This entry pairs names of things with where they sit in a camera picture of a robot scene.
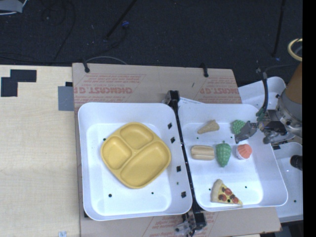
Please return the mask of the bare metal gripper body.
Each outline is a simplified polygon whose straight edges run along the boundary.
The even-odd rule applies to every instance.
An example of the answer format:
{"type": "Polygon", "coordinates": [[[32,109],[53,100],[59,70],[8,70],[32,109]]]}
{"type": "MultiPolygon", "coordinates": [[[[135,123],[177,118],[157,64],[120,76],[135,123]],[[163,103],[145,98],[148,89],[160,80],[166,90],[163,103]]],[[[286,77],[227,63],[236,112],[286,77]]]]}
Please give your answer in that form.
{"type": "Polygon", "coordinates": [[[290,138],[302,138],[302,121],[281,105],[265,112],[261,108],[258,111],[258,128],[265,132],[266,136],[289,135],[290,138]]]}

